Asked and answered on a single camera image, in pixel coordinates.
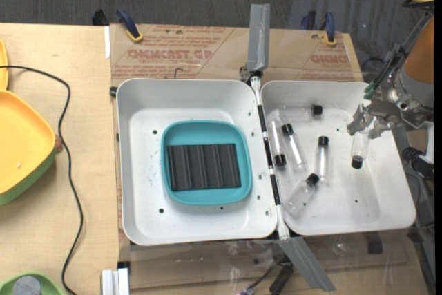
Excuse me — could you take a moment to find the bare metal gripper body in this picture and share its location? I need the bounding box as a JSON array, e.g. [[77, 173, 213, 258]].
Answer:
[[365, 78, 434, 129]]

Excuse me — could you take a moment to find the clear plastic bottle black cap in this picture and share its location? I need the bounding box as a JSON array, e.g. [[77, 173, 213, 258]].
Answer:
[[315, 135, 333, 184], [349, 129, 372, 170], [282, 173, 321, 219], [278, 104, 324, 122], [267, 119, 288, 169], [280, 122, 309, 174]]

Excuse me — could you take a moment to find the white plastic tray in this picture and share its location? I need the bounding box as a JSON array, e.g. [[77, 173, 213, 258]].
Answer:
[[259, 79, 417, 237], [115, 77, 279, 247]]

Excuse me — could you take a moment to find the thin black and white rod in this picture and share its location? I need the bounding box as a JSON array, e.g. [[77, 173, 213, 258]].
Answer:
[[249, 76, 290, 241]]

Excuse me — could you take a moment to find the teal plate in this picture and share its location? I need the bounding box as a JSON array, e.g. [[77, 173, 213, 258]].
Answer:
[[160, 120, 253, 207]]

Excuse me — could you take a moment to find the brown cardboard board red print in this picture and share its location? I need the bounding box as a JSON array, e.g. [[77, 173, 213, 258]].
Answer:
[[109, 23, 409, 289]]

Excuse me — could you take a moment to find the black ribbed insert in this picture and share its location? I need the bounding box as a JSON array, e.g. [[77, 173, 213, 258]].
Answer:
[[166, 143, 242, 192]]

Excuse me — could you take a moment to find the black hex key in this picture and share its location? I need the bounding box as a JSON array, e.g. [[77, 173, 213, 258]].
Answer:
[[164, 67, 185, 80]]

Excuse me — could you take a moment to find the yellow plate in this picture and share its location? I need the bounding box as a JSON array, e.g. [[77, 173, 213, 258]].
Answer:
[[0, 89, 57, 197]]

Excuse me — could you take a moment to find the green plate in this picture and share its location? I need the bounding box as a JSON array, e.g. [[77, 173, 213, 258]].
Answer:
[[0, 271, 67, 295], [0, 148, 57, 207]]

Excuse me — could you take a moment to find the grey can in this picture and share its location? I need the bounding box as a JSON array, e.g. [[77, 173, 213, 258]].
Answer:
[[12, 275, 43, 295]]

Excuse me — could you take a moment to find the black cylinder on white bracket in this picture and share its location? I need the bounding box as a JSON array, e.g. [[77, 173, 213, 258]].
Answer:
[[401, 120, 435, 181]]

